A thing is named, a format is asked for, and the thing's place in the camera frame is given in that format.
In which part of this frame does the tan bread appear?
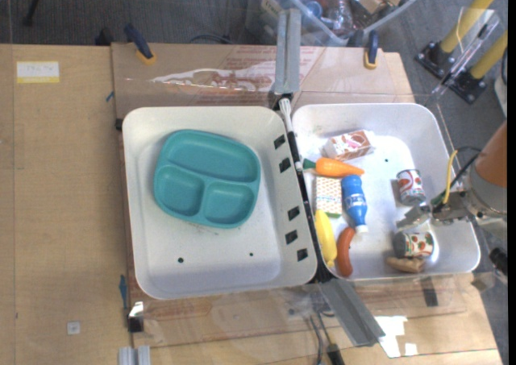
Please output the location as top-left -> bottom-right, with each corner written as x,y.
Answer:
385,255 -> 427,275

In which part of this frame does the brown and white carton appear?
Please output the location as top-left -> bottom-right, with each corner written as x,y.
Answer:
321,129 -> 377,162

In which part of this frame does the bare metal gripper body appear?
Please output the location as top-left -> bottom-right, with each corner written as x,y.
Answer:
427,189 -> 472,226

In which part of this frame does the blue bottle with white cap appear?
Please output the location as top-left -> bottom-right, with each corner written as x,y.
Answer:
340,174 -> 370,234

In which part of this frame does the brown cardboard board red print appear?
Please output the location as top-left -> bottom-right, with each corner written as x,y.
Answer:
110,41 -> 503,365

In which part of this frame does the orange sausage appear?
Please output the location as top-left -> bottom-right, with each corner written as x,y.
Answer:
335,226 -> 357,279

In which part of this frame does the teal divided plate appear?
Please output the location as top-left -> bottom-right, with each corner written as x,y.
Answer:
152,129 -> 263,230

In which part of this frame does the orange carrot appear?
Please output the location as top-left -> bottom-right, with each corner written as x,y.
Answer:
302,156 -> 366,179

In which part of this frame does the red and white can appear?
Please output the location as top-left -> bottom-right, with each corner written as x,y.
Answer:
392,230 -> 436,259
395,168 -> 427,207

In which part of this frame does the white and orange checked packet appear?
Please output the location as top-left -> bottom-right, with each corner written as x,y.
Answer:
314,176 -> 344,219

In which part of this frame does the yellow banana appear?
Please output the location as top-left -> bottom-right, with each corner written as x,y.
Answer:
314,209 -> 339,269

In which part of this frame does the thin black and white rod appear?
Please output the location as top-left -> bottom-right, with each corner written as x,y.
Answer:
278,97 -> 326,279

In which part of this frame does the white plastic tray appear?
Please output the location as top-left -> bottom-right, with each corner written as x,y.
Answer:
290,102 -> 482,282
122,105 -> 318,301

